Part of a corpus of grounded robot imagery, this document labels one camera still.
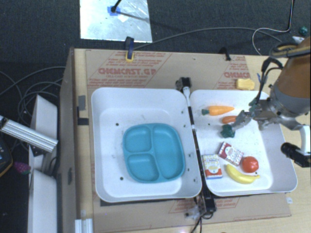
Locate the orange sausage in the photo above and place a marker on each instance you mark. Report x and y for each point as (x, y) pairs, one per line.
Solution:
(228, 119)

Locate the white plastic tray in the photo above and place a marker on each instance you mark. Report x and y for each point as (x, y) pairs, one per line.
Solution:
(109, 142)
(252, 139)

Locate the orange carrot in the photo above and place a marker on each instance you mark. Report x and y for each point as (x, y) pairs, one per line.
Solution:
(219, 110)

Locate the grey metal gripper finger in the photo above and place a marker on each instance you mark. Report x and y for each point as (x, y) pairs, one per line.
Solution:
(241, 119)
(266, 124)

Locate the yellow banana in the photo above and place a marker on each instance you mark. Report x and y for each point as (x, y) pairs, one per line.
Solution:
(239, 177)

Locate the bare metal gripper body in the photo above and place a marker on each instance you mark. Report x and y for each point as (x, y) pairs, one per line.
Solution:
(267, 110)

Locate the brown cardboard board red print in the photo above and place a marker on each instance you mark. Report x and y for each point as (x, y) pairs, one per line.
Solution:
(150, 69)

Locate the yellow toy cheese block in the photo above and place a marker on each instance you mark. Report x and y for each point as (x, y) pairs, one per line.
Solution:
(245, 84)

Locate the black cylinder on white bracket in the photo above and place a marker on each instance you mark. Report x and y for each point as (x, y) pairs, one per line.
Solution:
(295, 152)

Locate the red tomato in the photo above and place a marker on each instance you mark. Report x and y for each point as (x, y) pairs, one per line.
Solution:
(250, 164)

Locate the blue divided plate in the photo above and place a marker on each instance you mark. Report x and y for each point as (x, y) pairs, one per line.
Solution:
(155, 154)

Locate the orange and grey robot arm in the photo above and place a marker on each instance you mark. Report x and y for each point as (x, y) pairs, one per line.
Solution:
(295, 76)

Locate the purple toy grapes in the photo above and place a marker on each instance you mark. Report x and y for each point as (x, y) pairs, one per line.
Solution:
(21, 167)

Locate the green broccoli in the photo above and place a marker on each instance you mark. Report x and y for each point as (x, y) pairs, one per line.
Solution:
(227, 132)

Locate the thin black and white rod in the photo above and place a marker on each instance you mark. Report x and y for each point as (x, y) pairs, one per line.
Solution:
(193, 127)

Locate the white yellow and red carton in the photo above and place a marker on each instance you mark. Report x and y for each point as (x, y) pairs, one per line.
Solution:
(212, 166)

